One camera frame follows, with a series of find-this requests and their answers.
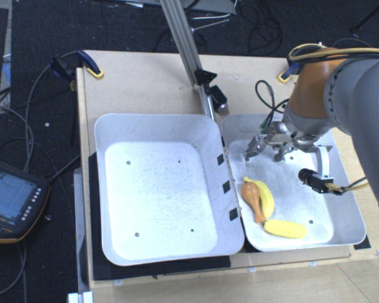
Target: black floor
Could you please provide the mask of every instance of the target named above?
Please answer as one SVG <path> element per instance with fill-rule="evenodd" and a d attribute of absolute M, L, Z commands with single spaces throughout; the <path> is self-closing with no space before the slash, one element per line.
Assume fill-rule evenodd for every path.
<path fill-rule="evenodd" d="M 241 0 L 237 16 L 196 31 L 195 39 L 200 54 L 286 57 L 299 44 L 332 45 L 338 39 L 352 38 L 350 28 L 378 5 L 379 0 Z M 188 11 L 187 15 L 205 13 Z M 196 28 L 213 21 L 189 22 Z M 177 52 L 171 36 L 161 36 L 166 29 L 157 6 L 136 8 L 105 0 L 13 0 L 12 108 L 25 114 L 34 81 L 56 54 L 77 49 Z M 344 40 L 337 46 L 379 47 L 379 12 L 357 35 L 364 43 Z M 77 65 L 73 57 L 67 61 Z M 31 173 L 51 176 L 79 154 L 78 132 L 72 129 L 75 97 L 67 81 L 53 73 L 42 77 L 30 110 L 37 144 Z M 16 117 L 0 116 L 0 147 L 4 145 L 0 160 L 18 168 L 26 159 L 23 129 Z M 45 212 L 50 221 L 41 220 L 27 237 L 29 302 L 66 302 L 67 294 L 77 291 L 73 191 L 73 171 L 69 170 L 52 185 Z M 19 270 L 17 247 L 0 246 L 0 290 L 11 284 Z M 23 302 L 23 280 L 1 295 L 0 302 Z"/>

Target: yellow corn cob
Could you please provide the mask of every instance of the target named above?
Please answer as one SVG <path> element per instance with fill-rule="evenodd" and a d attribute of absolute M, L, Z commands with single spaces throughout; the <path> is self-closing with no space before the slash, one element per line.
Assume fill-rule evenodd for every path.
<path fill-rule="evenodd" d="M 255 179 L 249 179 L 247 176 L 244 177 L 244 182 L 252 182 L 256 184 L 260 190 L 260 199 L 262 203 L 262 212 L 266 219 L 271 217 L 271 214 L 274 212 L 275 203 L 272 193 L 268 186 L 263 181 L 258 181 Z"/>
<path fill-rule="evenodd" d="M 308 234 L 308 229 L 304 225 L 283 220 L 267 220 L 264 223 L 264 230 L 273 235 L 293 239 L 303 238 Z"/>

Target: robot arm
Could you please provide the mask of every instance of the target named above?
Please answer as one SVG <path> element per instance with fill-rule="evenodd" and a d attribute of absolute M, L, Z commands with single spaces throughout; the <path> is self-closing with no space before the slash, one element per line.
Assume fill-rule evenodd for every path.
<path fill-rule="evenodd" d="M 315 142 L 337 127 L 351 135 L 379 204 L 379 50 L 358 57 L 357 54 L 348 57 L 341 51 L 344 50 L 321 49 L 319 53 L 337 57 L 304 65 L 282 121 L 273 121 L 266 136 L 256 135 L 245 151 L 245 157 L 249 160 L 265 145 L 270 145 L 278 150 L 274 157 L 277 162 L 285 153 L 295 149 L 315 152 L 319 158 L 323 152 Z M 307 172 L 299 173 L 299 178 L 307 178 Z M 325 185 L 320 172 L 317 179 L 323 179 L 322 185 Z"/>

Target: metal plate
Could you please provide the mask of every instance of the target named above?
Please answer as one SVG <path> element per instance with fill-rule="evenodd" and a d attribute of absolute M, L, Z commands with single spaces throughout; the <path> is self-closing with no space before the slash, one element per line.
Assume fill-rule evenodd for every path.
<path fill-rule="evenodd" d="M 230 255 L 244 234 L 216 123 L 107 114 L 95 124 L 102 247 L 114 264 Z"/>
<path fill-rule="evenodd" d="M 301 169 L 316 170 L 314 155 L 294 151 L 287 154 L 284 161 L 274 162 L 276 153 L 267 146 L 246 162 L 243 152 L 265 118 L 263 114 L 231 115 L 222 123 L 244 229 L 250 243 L 261 251 L 360 243 L 366 235 L 366 228 L 353 193 L 349 191 L 342 196 L 319 194 L 298 179 Z M 318 144 L 333 147 L 329 152 L 330 174 L 336 184 L 348 185 L 332 134 L 327 133 Z M 308 229 L 308 235 L 302 239 L 279 237 L 266 233 L 261 223 L 255 223 L 253 210 L 241 197 L 245 176 L 263 181 L 271 190 L 275 200 L 271 219 L 301 223 Z"/>

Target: wooden table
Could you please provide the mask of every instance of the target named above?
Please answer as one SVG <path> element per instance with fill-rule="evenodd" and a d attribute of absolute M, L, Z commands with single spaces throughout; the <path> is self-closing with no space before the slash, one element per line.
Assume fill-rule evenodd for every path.
<path fill-rule="evenodd" d="M 379 302 L 379 209 L 370 188 L 355 191 L 371 248 L 353 246 L 281 252 L 239 252 L 231 268 L 180 275 L 93 279 L 88 157 L 95 153 L 94 124 L 106 113 L 202 113 L 198 92 L 190 86 L 178 54 L 87 51 L 105 72 L 98 80 L 77 71 L 88 287 L 94 302 Z M 267 113 L 254 85 L 268 81 L 276 100 L 290 96 L 294 80 L 281 84 L 287 69 L 281 58 L 200 56 L 203 68 L 217 73 L 213 84 L 225 93 L 229 110 L 217 114 Z M 333 135 L 350 181 L 363 176 L 351 138 Z"/>

